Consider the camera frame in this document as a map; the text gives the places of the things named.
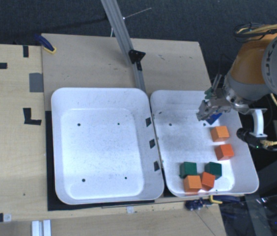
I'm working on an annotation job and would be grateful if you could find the blue cube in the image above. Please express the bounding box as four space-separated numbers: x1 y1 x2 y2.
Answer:
206 112 223 126

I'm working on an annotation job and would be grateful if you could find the green cube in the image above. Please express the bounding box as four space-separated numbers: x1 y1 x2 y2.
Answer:
204 161 222 180
178 161 198 179

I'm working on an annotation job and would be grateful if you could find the pale wood board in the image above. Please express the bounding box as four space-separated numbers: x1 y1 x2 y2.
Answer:
41 32 246 220

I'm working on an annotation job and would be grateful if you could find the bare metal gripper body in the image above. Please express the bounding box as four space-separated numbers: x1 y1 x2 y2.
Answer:
200 87 250 115

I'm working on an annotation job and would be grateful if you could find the white plastic tray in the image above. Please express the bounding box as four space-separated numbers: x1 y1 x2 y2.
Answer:
51 87 165 206
149 89 260 198

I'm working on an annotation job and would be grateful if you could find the black cylinder on white bracket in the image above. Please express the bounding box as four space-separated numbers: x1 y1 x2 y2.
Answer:
236 108 268 149

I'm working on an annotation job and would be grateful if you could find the orange cube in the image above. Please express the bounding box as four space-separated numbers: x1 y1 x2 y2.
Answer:
183 175 203 194
200 171 216 191
214 144 235 161
210 125 230 143

